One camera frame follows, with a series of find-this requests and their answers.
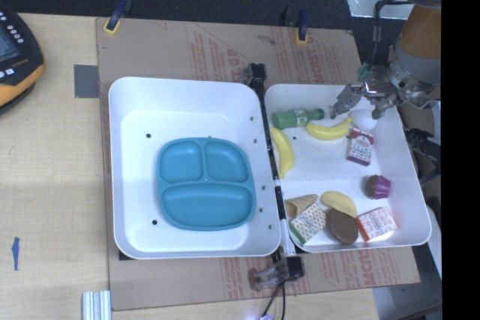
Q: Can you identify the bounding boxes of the tan ice cream cone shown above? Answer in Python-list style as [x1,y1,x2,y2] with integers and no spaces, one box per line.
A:
[283,193,320,218]

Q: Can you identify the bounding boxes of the white egg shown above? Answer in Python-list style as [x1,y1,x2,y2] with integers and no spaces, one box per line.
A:
[351,109,379,132]

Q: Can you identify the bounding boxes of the white plastic tray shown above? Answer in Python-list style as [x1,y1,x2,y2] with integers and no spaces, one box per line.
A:
[263,83,434,254]
[107,76,283,261]

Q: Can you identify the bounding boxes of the orange and green carton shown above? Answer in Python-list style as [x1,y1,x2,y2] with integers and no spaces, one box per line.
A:
[289,202,328,247]

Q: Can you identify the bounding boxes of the pink and white carton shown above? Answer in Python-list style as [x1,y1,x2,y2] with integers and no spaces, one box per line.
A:
[345,127,376,166]

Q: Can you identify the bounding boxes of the green bottle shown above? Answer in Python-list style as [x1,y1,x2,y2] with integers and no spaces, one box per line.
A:
[271,107,326,131]

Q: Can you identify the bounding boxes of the brown oval biscuit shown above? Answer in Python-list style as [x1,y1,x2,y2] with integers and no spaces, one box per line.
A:
[325,208,360,246]

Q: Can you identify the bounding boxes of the orange and white carton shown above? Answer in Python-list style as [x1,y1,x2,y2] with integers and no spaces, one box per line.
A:
[355,205,399,243]

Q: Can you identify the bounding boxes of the brown cardboard board red print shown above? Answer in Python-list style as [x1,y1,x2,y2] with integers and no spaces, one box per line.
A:
[94,16,422,313]

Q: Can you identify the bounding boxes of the blue divided plate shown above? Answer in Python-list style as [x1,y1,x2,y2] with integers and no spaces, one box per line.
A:
[156,136,257,232]

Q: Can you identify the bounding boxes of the black block with thin wires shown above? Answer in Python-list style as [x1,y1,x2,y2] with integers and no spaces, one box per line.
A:
[241,62,269,88]
[248,254,305,292]

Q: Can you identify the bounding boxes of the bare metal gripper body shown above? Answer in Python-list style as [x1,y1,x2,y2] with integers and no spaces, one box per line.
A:
[360,62,436,110]

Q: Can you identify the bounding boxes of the purple cupcake brown top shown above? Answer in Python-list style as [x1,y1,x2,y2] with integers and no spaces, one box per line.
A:
[361,174,392,201]

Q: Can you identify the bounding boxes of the yellow banana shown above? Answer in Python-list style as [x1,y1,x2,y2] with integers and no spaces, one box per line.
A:
[270,126,296,180]
[304,117,354,142]

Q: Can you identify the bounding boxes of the thin black and white rod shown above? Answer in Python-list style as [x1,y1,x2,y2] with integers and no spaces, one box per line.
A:
[253,80,296,256]

